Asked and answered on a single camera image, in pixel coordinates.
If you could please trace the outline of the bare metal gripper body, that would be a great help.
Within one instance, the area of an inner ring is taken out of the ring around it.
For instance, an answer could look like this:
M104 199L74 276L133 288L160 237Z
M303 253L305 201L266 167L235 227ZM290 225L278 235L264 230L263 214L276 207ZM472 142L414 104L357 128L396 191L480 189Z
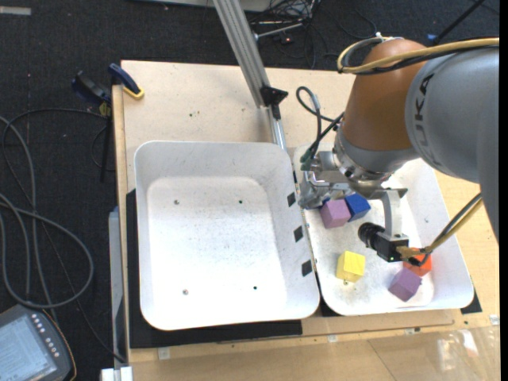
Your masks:
M331 197L331 186L346 183L356 188L356 193L369 197L392 173L371 171L360 166L344 152L336 150L319 151L310 160L306 170L302 171L300 187L328 187Z

